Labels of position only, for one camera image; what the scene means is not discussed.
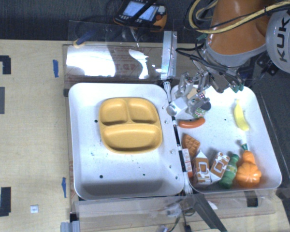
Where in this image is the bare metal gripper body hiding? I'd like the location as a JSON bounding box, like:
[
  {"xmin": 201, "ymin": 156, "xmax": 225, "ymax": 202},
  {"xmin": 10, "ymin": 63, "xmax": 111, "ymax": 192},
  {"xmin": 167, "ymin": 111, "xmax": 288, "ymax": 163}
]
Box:
[{"xmin": 192, "ymin": 54, "xmax": 244, "ymax": 94}]

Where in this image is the white bottle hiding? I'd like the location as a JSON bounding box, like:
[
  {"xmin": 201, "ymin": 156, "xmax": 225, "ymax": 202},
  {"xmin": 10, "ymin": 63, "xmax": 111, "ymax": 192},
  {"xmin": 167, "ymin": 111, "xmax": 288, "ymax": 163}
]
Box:
[{"xmin": 166, "ymin": 97, "xmax": 189, "ymax": 117}]

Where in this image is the green labelled can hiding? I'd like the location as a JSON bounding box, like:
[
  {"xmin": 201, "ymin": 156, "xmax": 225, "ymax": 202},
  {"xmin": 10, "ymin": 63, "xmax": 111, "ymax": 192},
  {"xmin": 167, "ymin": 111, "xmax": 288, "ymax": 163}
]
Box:
[{"xmin": 188, "ymin": 95, "xmax": 212, "ymax": 119}]

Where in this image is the orange toy sausage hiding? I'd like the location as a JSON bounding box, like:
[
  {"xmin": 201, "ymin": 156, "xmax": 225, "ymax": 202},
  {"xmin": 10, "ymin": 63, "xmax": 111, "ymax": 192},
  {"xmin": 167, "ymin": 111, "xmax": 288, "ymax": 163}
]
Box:
[{"xmin": 178, "ymin": 116, "xmax": 206, "ymax": 130}]

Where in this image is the yellow banana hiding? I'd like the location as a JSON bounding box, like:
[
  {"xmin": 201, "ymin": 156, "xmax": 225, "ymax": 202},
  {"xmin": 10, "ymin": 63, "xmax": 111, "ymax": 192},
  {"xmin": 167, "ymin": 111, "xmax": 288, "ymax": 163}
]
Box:
[{"xmin": 233, "ymin": 99, "xmax": 250, "ymax": 132}]

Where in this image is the thin black and white rod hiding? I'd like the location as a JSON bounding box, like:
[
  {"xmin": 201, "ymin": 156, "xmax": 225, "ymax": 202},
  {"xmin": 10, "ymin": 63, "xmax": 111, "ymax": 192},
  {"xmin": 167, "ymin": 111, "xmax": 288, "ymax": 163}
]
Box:
[{"xmin": 163, "ymin": 80, "xmax": 193, "ymax": 196}]

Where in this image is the white plastic tray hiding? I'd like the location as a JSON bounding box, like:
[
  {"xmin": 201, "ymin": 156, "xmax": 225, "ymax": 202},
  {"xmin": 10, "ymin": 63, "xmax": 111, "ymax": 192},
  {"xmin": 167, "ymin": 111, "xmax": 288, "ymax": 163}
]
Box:
[
  {"xmin": 68, "ymin": 82, "xmax": 186, "ymax": 201},
  {"xmin": 170, "ymin": 83, "xmax": 283, "ymax": 194}
]

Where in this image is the brown toy waffle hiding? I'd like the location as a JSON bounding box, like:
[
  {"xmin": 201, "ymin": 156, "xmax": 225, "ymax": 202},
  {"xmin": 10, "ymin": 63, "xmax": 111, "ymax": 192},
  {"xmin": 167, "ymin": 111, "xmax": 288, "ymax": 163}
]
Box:
[{"xmin": 181, "ymin": 133, "xmax": 201, "ymax": 158}]

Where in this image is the yellow divided plate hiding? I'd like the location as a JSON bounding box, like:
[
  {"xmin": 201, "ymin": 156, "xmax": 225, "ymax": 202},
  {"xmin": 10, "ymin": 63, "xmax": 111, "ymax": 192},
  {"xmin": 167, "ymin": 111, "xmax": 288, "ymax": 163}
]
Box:
[{"xmin": 98, "ymin": 97, "xmax": 163, "ymax": 154}]

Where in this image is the small red and white packet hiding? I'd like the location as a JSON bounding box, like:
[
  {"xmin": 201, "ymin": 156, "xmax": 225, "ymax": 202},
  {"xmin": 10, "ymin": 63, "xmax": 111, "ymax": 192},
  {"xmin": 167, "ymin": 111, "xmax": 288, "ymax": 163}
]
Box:
[{"xmin": 182, "ymin": 148, "xmax": 194, "ymax": 178}]

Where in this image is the orange carrot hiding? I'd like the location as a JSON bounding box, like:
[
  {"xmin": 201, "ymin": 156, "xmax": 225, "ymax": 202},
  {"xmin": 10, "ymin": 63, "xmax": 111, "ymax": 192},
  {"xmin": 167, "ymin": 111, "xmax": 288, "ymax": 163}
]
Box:
[{"xmin": 240, "ymin": 143, "xmax": 257, "ymax": 166}]

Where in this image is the orange and white carton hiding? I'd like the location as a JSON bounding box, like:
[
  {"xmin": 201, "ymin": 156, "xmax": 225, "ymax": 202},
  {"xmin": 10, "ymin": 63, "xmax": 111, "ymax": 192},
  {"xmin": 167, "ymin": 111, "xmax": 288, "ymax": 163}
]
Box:
[{"xmin": 192, "ymin": 150, "xmax": 212, "ymax": 186}]

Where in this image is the brown and white carton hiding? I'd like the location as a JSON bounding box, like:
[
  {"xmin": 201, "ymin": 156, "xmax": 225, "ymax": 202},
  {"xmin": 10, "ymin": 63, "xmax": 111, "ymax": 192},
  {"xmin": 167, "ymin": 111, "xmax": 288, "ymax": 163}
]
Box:
[{"xmin": 209, "ymin": 151, "xmax": 231, "ymax": 184}]

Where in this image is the green plastic bottle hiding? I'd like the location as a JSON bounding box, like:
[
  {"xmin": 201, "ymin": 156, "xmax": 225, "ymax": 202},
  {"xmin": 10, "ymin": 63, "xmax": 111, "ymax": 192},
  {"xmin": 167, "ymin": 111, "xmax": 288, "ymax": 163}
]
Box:
[{"xmin": 218, "ymin": 153, "xmax": 240, "ymax": 189}]

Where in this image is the orange toy pumpkin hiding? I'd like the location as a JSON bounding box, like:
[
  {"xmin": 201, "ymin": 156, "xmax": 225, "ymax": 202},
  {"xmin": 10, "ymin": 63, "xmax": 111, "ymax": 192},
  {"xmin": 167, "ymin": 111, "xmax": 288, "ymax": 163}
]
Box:
[{"xmin": 235, "ymin": 162, "xmax": 262, "ymax": 189}]

